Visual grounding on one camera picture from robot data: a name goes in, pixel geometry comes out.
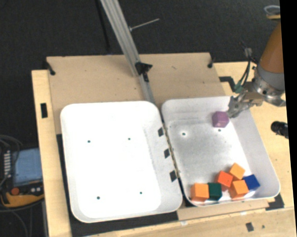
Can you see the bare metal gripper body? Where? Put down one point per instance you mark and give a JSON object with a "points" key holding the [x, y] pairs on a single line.
{"points": [[268, 95]]}

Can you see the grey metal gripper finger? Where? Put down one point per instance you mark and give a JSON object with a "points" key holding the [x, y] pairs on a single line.
{"points": [[241, 109], [235, 103]]}

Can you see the purple cube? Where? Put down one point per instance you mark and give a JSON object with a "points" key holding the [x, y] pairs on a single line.
{"points": [[220, 119]]}

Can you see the white plastic tray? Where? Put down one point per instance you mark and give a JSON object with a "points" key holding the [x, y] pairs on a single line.
{"points": [[116, 163], [204, 152]]}

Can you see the orange cube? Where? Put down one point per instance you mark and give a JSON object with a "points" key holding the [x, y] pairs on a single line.
{"points": [[199, 191], [237, 171], [239, 189]]}

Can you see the red-orange cube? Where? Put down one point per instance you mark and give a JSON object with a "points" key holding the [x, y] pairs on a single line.
{"points": [[225, 179]]}

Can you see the blue cube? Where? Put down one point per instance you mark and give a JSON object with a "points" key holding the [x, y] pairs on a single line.
{"points": [[252, 182]]}

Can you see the green cube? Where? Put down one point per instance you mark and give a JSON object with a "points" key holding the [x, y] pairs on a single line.
{"points": [[215, 190]]}

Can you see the brown cardboard board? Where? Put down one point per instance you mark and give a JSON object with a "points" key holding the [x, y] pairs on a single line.
{"points": [[97, 81]]}

